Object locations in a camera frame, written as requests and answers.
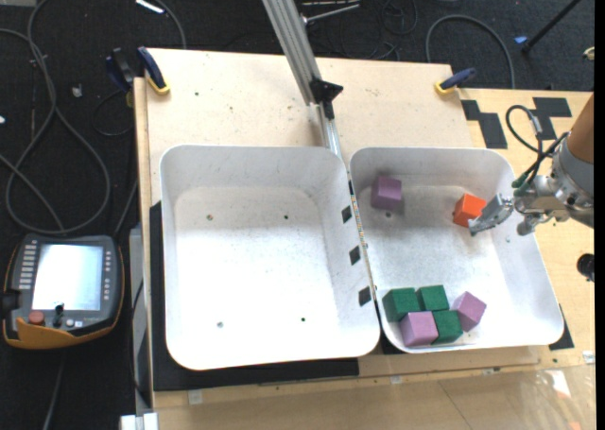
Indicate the green cube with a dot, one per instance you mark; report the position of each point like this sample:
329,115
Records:
448,325
399,304
432,298

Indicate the orange cube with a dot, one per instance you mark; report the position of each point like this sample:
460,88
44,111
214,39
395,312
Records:
465,211

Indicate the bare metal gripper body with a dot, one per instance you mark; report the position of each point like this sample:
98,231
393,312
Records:
543,199

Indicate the black cylinder on white bracket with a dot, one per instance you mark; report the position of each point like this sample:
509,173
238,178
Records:
586,267

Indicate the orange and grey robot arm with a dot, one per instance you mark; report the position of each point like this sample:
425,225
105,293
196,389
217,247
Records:
581,140

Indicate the white plastic tray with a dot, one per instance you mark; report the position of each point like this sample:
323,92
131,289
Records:
439,258
255,267

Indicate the pale wood board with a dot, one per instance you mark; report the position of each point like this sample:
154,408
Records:
236,97

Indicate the purple cube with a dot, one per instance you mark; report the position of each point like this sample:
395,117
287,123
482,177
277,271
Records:
418,329
386,192
470,310

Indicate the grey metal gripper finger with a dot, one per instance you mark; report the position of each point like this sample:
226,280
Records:
489,213
503,216

